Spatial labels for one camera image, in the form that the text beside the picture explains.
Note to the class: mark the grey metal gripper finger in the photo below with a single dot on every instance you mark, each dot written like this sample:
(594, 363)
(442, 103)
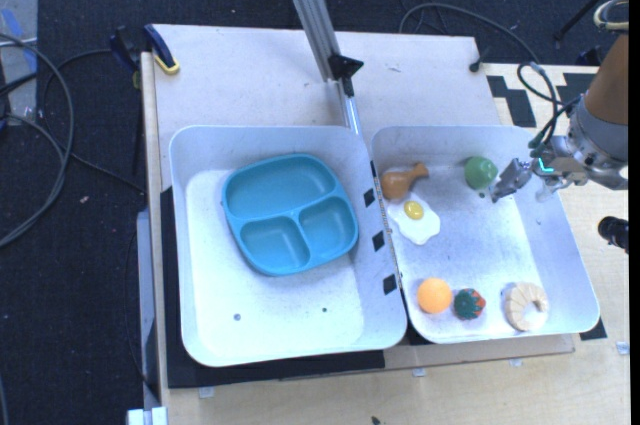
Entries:
(511, 180)
(546, 190)

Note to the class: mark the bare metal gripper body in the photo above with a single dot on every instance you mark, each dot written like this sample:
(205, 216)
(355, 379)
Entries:
(575, 165)

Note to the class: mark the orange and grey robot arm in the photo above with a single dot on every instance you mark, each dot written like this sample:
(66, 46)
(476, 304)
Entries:
(607, 113)

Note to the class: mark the green toy apple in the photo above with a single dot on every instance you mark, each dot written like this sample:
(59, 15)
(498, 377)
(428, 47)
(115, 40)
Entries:
(479, 172)

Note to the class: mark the white plastic tray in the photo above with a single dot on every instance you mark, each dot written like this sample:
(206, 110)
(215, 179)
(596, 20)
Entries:
(480, 253)
(280, 313)

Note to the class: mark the white and yellow fried egg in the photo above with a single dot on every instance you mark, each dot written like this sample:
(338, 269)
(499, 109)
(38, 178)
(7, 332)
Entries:
(417, 223)

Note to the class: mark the brown toy chicken drumstick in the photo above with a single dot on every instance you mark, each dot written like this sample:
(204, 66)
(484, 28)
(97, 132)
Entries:
(397, 183)

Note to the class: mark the beige toy croissant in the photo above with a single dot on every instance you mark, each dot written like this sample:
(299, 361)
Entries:
(522, 308)

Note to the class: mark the red and green toy strawberry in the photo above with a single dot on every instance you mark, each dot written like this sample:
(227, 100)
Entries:
(469, 304)

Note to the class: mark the orange toy orange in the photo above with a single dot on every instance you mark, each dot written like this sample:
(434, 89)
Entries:
(434, 295)

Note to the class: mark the pale wood board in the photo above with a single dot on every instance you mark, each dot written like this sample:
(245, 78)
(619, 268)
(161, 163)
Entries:
(410, 78)

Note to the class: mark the thin black and white rod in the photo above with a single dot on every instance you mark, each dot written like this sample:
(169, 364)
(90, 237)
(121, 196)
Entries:
(353, 115)

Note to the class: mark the blue divided plate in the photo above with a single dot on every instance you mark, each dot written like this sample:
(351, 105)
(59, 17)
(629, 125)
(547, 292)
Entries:
(280, 193)

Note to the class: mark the black cylinder on white bracket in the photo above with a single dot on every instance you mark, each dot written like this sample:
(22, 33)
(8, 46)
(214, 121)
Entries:
(614, 233)

